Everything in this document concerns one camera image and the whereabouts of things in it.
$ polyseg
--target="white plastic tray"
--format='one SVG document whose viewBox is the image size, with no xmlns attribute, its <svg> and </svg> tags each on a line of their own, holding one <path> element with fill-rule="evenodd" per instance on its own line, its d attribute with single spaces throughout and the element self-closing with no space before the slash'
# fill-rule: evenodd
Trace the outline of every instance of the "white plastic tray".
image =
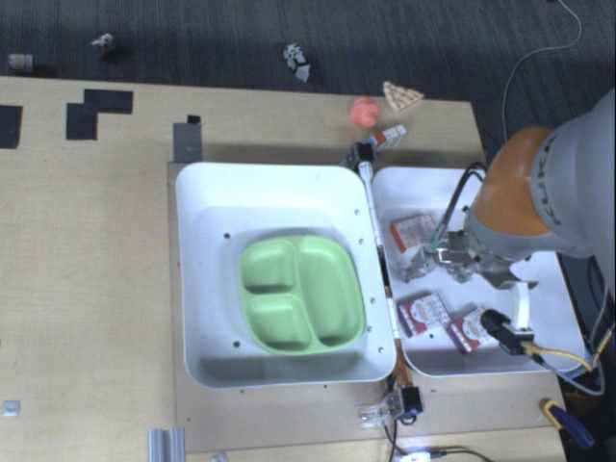
<svg viewBox="0 0 616 462">
<path fill-rule="evenodd" d="M 430 213 L 438 222 L 461 175 L 462 170 L 459 169 L 388 167 L 374 177 L 374 199 L 385 240 L 393 295 L 400 301 L 436 292 L 454 319 L 478 305 L 494 308 L 511 317 L 511 292 L 495 290 L 480 275 L 474 275 L 465 284 L 455 282 L 444 269 L 436 269 L 408 284 L 398 277 L 398 266 L 408 264 L 411 256 L 405 256 L 400 261 L 389 230 L 391 222 L 419 213 Z M 450 230 L 462 228 L 464 214 L 461 208 L 472 204 L 478 188 L 479 182 L 471 178 L 458 201 Z M 543 347 L 583 355 L 583 340 L 556 255 L 550 252 L 535 253 L 528 262 L 514 265 L 512 271 L 521 279 L 539 282 L 529 293 L 529 325 L 535 332 L 535 342 Z M 495 340 L 463 355 L 444 329 L 424 332 L 405 339 L 403 344 L 413 367 L 432 376 L 541 370 L 525 356 L 508 355 Z M 546 356 L 546 360 L 562 371 L 577 365 L 562 357 Z"/>
<path fill-rule="evenodd" d="M 341 167 L 197 163 L 176 182 L 185 362 L 210 388 L 376 381 L 396 359 L 365 189 Z M 350 346 L 303 357 L 251 338 L 239 262 L 252 243 L 314 234 L 345 248 L 357 271 L 366 330 Z"/>
</svg>

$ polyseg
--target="green plate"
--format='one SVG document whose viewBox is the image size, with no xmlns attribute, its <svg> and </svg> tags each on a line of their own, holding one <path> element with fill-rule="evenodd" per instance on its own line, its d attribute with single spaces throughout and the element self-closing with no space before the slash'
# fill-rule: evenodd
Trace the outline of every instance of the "green plate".
<svg viewBox="0 0 616 462">
<path fill-rule="evenodd" d="M 276 354 L 325 352 L 364 330 L 364 305 L 348 253 L 318 236 L 250 245 L 240 260 L 240 290 L 254 340 Z"/>
</svg>

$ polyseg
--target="black tape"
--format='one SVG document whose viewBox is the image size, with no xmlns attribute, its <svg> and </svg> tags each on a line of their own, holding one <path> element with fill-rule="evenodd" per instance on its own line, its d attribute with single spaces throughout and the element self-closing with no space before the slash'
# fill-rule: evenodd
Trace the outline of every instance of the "black tape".
<svg viewBox="0 0 616 462">
<path fill-rule="evenodd" d="M 98 113 L 133 113 L 133 93 L 130 90 L 86 89 L 84 102 L 95 105 Z"/>
<path fill-rule="evenodd" d="M 21 106 L 0 106 L 0 149 L 16 149 L 21 128 Z"/>
<path fill-rule="evenodd" d="M 95 141 L 97 110 L 91 104 L 66 104 L 66 139 L 68 141 Z"/>
</svg>

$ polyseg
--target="wooden triangle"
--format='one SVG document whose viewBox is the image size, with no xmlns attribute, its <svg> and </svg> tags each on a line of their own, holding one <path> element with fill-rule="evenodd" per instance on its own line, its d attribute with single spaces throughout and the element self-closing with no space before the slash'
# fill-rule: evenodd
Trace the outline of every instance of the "wooden triangle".
<svg viewBox="0 0 616 462">
<path fill-rule="evenodd" d="M 424 98 L 424 95 L 421 92 L 395 86 L 391 82 L 383 83 L 383 92 L 395 112 L 399 112 L 412 104 L 418 103 Z"/>
</svg>

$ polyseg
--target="wooden table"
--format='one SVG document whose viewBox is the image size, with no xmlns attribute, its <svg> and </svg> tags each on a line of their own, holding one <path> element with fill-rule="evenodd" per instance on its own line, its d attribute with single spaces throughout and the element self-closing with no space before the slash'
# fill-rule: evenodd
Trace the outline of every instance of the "wooden table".
<svg viewBox="0 0 616 462">
<path fill-rule="evenodd" d="M 132 90 L 133 113 L 99 114 L 97 141 L 67 141 L 66 103 L 83 102 L 84 89 Z M 18 148 L 0 150 L 0 401 L 21 401 L 18 417 L 0 417 L 0 460 L 145 460 L 148 429 L 176 424 L 172 124 L 201 116 L 206 160 L 338 164 L 367 135 L 347 120 L 351 101 L 0 78 L 0 105 L 23 107 Z M 403 123 L 409 130 L 382 164 L 462 167 L 482 158 L 469 104 L 424 101 L 396 115 L 378 101 L 381 127 Z M 562 403 L 550 373 L 414 377 L 427 407 L 420 427 L 402 431 L 403 447 L 464 445 L 500 462 L 564 460 L 556 431 L 536 407 L 541 398 Z M 306 433 L 300 443 L 313 441 Z M 389 453 L 380 431 L 356 441 L 294 443 L 227 456 L 384 461 Z"/>
</svg>

